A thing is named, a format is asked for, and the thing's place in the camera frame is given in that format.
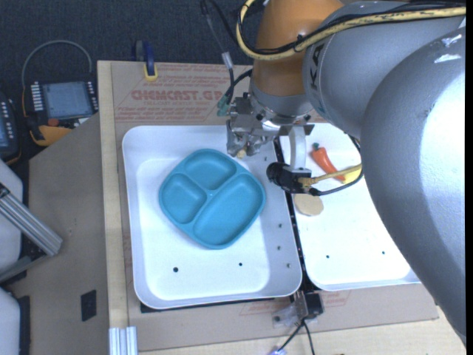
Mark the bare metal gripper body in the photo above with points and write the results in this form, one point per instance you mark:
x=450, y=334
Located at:
x=247, y=121

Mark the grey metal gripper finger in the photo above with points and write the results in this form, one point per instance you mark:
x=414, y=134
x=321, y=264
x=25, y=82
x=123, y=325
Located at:
x=255, y=146
x=234, y=144

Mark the blue divided plate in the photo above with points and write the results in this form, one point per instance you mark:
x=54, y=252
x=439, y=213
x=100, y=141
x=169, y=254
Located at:
x=221, y=213

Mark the white plastic tray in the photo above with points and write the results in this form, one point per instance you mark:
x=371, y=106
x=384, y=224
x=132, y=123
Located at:
x=207, y=276
x=347, y=242

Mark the orange carrot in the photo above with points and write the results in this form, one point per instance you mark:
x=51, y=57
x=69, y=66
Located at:
x=323, y=160

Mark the black cylinder on white bracket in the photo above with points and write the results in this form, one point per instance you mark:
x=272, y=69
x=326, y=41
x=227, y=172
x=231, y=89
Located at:
x=286, y=178

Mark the brown cardboard board red print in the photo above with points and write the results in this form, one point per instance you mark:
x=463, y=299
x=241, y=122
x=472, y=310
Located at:
x=170, y=98

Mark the yellow banana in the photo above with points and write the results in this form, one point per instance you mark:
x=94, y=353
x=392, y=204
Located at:
x=353, y=178

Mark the small pale yellow item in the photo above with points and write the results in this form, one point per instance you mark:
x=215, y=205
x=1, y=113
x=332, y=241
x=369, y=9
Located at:
x=241, y=154

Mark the tan round biscuit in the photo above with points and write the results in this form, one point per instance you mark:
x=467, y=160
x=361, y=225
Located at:
x=309, y=205

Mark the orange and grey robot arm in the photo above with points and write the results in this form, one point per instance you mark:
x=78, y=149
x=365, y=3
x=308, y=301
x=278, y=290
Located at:
x=406, y=131

